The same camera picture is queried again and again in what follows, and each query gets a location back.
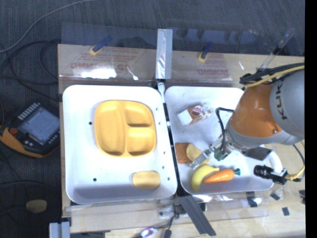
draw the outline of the handheld electronic device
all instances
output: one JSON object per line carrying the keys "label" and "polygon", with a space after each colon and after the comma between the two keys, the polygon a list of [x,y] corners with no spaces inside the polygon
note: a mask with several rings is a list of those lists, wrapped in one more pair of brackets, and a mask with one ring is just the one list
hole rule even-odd
{"label": "handheld electronic device", "polygon": [[0,141],[30,157],[47,156],[60,145],[58,112],[33,102],[4,120]]}

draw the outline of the device screen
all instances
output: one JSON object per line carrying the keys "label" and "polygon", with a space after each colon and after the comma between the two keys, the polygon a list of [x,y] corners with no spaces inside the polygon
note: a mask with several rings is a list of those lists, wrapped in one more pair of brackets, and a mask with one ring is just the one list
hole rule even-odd
{"label": "device screen", "polygon": [[41,145],[44,145],[58,129],[59,118],[43,107],[39,107],[18,127],[18,130],[30,134]]}

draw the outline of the tan surface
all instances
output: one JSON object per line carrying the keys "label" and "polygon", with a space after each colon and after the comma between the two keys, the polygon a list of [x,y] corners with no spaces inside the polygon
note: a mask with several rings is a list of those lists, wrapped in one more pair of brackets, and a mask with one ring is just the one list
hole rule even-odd
{"label": "tan surface", "polygon": [[[59,45],[58,59],[59,68],[63,70],[72,62],[82,46]],[[197,54],[193,52],[173,52],[173,68],[181,70],[182,65],[197,65]],[[240,76],[247,72],[255,72],[255,68],[260,66],[267,56],[259,55],[241,55],[241,54],[223,54],[226,68],[233,80],[238,80]],[[155,54],[142,57],[140,62],[143,64],[151,63]],[[295,62],[304,62],[303,57],[276,57],[271,62],[271,66],[280,66]],[[59,84],[60,93],[76,80],[69,82],[62,80]],[[63,129],[61,128],[61,138],[63,138]],[[304,152],[301,144],[298,148]],[[144,202],[143,204],[126,205],[107,205],[107,206],[81,206],[70,208],[70,200],[65,192],[65,174],[64,174],[64,143],[61,141],[61,167],[62,167],[62,206],[64,215],[71,215],[71,232],[87,233],[93,231],[111,230],[105,233],[107,238],[133,238],[139,235],[145,226],[161,225],[167,220],[159,218],[157,205],[154,202]],[[278,145],[274,150],[281,159],[283,167],[289,173],[293,174],[302,167],[302,161],[292,146]],[[212,209],[206,215],[211,220],[211,226],[214,228],[218,238],[240,238],[240,237],[305,237],[306,235],[306,214],[305,204],[301,202],[299,190],[305,189],[305,179],[301,182],[287,182],[283,187],[283,199],[275,201],[268,197],[268,202],[260,204],[256,208],[245,206],[234,206],[226,209],[226,206],[211,204]],[[289,216],[284,216],[282,208],[287,207]],[[141,220],[147,220],[146,224],[140,223]],[[171,227],[173,238],[201,237],[195,226],[191,223],[188,216],[182,216],[175,220]],[[163,230],[151,236],[153,238],[163,237]]]}

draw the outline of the black connector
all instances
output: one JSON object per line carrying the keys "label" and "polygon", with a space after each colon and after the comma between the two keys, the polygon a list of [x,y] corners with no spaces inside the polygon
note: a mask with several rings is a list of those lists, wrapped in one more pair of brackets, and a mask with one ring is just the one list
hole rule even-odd
{"label": "black connector", "polygon": [[281,173],[275,173],[274,169],[264,166],[255,166],[253,169],[254,175],[262,177],[264,179],[271,179],[274,183],[284,185],[287,182],[285,176],[287,175],[287,170],[283,169]]}

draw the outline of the white wire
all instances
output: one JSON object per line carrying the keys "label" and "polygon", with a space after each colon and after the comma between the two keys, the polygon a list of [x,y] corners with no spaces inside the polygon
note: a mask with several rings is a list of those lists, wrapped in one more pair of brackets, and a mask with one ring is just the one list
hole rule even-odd
{"label": "white wire", "polygon": [[47,17],[47,16],[49,16],[49,15],[51,15],[51,14],[53,14],[53,13],[59,11],[59,10],[62,10],[62,9],[71,7],[71,6],[73,6],[73,5],[76,5],[76,4],[79,4],[79,3],[83,3],[83,2],[91,2],[91,1],[97,1],[97,0],[82,0],[82,1],[74,2],[74,3],[71,3],[71,4],[65,5],[65,6],[63,6],[63,7],[61,7],[61,8],[58,8],[58,9],[56,9],[56,10],[53,10],[53,11],[49,12],[48,14],[46,14],[46,15],[40,17],[38,20],[36,20],[36,21],[29,27],[28,30],[26,30],[26,32],[22,35],[22,37],[21,37],[15,44],[13,44],[11,47],[9,47],[9,48],[7,48],[7,49],[0,50],[0,54],[3,53],[3,52],[6,52],[6,51],[8,51],[8,50],[14,48],[16,45],[18,45],[18,44],[24,39],[24,37],[30,32],[30,30],[31,30],[39,21],[41,21],[43,18],[45,18],[45,17]]}

